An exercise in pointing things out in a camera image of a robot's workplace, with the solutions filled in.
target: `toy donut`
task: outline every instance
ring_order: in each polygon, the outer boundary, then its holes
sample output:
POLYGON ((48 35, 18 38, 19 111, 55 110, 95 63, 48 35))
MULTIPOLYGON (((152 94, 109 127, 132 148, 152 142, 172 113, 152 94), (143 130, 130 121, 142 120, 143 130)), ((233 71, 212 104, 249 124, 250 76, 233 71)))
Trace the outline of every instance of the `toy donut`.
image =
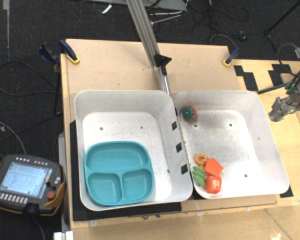
POLYGON ((195 163, 200 166, 201 169, 205 169, 206 163, 209 160, 209 157, 206 154, 195 154, 194 161, 195 163))

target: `blue divided plate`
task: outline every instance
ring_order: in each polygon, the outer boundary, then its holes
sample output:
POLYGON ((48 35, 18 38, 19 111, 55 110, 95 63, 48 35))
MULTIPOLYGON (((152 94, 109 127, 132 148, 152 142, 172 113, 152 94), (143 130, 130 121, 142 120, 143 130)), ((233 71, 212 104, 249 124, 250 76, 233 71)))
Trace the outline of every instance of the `blue divided plate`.
POLYGON ((84 175, 90 197, 104 206, 139 203, 154 190, 148 151, 134 141, 109 141, 91 146, 84 157, 84 175))

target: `yellow clamp pad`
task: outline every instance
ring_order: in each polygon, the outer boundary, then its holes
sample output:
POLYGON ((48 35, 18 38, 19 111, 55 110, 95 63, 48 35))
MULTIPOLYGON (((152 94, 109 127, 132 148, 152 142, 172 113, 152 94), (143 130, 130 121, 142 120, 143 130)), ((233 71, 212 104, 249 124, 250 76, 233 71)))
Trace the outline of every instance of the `yellow clamp pad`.
POLYGON ((229 62, 229 64, 227 64, 226 63, 226 60, 227 60, 228 58, 225 58, 224 60, 223 60, 223 62, 222 62, 222 64, 225 66, 225 67, 230 67, 230 65, 232 64, 232 60, 229 62))
POLYGON ((66 56, 69 61, 71 61, 73 64, 78 64, 80 62, 79 57, 76 57, 76 60, 73 60, 69 55, 66 56))

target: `toy tomato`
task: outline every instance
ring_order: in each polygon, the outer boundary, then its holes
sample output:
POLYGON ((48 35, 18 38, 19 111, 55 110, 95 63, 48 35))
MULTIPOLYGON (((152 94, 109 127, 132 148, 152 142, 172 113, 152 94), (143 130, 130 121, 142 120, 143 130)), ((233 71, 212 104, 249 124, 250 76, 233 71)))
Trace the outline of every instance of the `toy tomato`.
POLYGON ((186 121, 193 121, 197 118, 197 111, 193 106, 185 106, 182 108, 182 116, 186 121))
POLYGON ((210 175, 205 179, 205 190, 210 194, 217 194, 221 190, 221 177, 210 175))

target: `black bracket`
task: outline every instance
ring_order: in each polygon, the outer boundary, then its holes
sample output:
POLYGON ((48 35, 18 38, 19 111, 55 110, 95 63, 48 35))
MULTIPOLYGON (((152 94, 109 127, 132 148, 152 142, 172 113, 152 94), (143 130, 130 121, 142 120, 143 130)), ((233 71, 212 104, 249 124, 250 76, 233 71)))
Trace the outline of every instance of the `black bracket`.
POLYGON ((166 69, 166 65, 172 60, 172 58, 160 55, 160 54, 156 54, 154 55, 154 61, 156 66, 159 68, 161 67, 161 72, 164 76, 167 75, 167 69, 166 69))

